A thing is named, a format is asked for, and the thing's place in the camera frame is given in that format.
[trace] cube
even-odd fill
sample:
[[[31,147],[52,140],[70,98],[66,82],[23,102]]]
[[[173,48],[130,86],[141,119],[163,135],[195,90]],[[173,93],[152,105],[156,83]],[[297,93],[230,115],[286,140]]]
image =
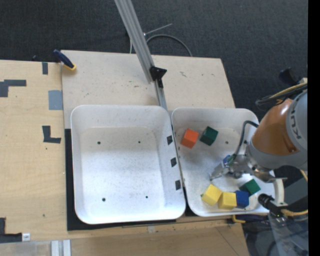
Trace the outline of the cube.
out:
[[[248,181],[247,183],[243,184],[241,187],[239,187],[241,191],[246,191],[249,193],[249,197],[251,197],[253,194],[257,193],[261,188],[257,184],[257,182],[252,179]]]
[[[236,207],[244,209],[249,205],[249,193],[247,191],[237,190],[235,192]]]
[[[201,199],[207,204],[213,206],[218,202],[221,194],[222,191],[219,188],[210,184],[208,188],[205,190],[205,192],[202,194]]]
[[[210,126],[207,126],[205,130],[202,132],[202,135],[200,137],[200,141],[211,146],[212,143],[216,140],[218,135],[218,131],[211,128]]]
[[[232,210],[237,207],[236,193],[232,192],[222,192],[219,200],[218,206],[220,209]]]
[[[192,149],[197,142],[198,136],[198,132],[187,128],[180,144]]]

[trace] green block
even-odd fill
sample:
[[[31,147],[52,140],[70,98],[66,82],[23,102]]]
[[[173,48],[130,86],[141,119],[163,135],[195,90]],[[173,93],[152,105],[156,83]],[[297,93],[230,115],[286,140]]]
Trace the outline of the green block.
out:
[[[212,143],[214,143],[214,141],[216,140],[217,135],[217,130],[207,126],[200,137],[200,141],[211,146]]]
[[[252,196],[254,193],[257,193],[261,188],[257,184],[257,182],[252,179],[248,181],[247,183],[243,184],[241,187],[239,187],[241,191],[246,191],[249,193],[249,197]]]

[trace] empty white tray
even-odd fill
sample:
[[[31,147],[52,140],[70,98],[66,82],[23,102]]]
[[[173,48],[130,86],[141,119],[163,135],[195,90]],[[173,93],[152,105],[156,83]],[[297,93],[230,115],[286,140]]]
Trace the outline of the empty white tray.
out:
[[[173,220],[186,201],[168,112],[81,105],[71,113],[75,212],[87,224]]]
[[[211,182],[209,179],[210,174],[223,158],[235,152],[239,144],[243,123],[246,120],[259,123],[253,112],[242,108],[181,107],[172,113],[172,124],[186,197],[191,210],[195,214],[202,217],[210,217],[269,212],[259,204],[258,196],[261,193],[265,193],[274,197],[275,189],[272,183],[264,183],[249,174],[245,174],[239,179],[230,176],[222,176]],[[211,146],[199,141],[202,132],[207,126],[218,131],[216,140]],[[198,140],[193,148],[180,144],[187,128],[199,133]],[[249,141],[255,129],[255,127],[248,124],[245,128],[244,140]],[[239,153],[243,154],[244,149],[245,144]],[[201,200],[201,194],[205,192],[210,184],[215,185],[224,192],[235,192],[251,179],[255,179],[261,190],[249,197],[249,206],[245,209],[219,209],[217,203],[211,206]]]

